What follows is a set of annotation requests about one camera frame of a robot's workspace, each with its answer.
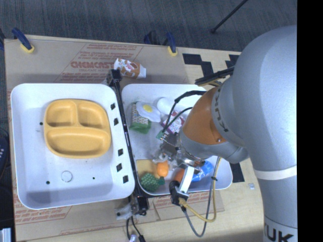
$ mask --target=black pole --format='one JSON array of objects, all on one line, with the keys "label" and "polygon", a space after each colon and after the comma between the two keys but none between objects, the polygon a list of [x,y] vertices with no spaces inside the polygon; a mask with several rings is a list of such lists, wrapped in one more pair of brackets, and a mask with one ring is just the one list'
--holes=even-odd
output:
[{"label": "black pole", "polygon": [[237,7],[235,7],[232,12],[230,12],[215,28],[211,29],[211,33],[215,33],[216,30],[226,22],[236,11],[240,9],[248,0],[243,0]]}]

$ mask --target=white and brown packet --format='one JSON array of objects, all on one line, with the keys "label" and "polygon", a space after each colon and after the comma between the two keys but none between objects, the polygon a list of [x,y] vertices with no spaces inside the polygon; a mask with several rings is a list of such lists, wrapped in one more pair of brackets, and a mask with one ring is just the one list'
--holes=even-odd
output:
[{"label": "white and brown packet", "polygon": [[122,76],[134,79],[146,78],[146,68],[140,63],[133,63],[126,59],[118,58],[114,64],[115,70],[120,70]]}]

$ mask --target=yellow cable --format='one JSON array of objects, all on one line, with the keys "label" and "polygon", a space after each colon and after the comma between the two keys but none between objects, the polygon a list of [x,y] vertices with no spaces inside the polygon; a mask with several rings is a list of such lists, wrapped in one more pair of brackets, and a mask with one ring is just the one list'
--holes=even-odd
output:
[{"label": "yellow cable", "polygon": [[[218,168],[220,165],[221,158],[219,158],[219,163],[217,165],[216,171],[214,172],[214,178],[217,176]],[[203,216],[201,216],[199,213],[197,213],[189,204],[185,201],[184,198],[179,198],[179,204],[180,206],[184,206],[185,208],[189,209],[192,213],[194,213],[195,216],[200,218],[201,220],[205,222],[214,222],[217,218],[217,209],[216,209],[216,181],[213,182],[213,211],[214,216],[213,219],[206,219]]]}]

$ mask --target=yellow plate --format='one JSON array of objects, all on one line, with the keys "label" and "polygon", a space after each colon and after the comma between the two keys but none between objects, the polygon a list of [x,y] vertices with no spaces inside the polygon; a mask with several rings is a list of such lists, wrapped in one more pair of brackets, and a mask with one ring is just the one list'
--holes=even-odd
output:
[{"label": "yellow plate", "polygon": [[61,157],[99,157],[111,145],[107,113],[89,100],[53,101],[45,112],[44,133],[50,151]]}]

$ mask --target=gray floor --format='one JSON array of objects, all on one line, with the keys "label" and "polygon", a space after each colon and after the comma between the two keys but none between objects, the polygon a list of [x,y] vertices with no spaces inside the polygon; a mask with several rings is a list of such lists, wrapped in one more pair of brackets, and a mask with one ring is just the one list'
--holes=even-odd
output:
[{"label": "gray floor", "polygon": [[[210,34],[241,1],[0,0],[0,27],[8,38],[18,27],[26,34],[133,43],[143,43],[151,30],[163,42],[171,31],[177,46],[242,51],[269,30],[297,24],[297,0],[250,0],[216,34]],[[0,127],[8,129],[6,97],[0,53]],[[8,169],[0,185],[10,184]]]}]

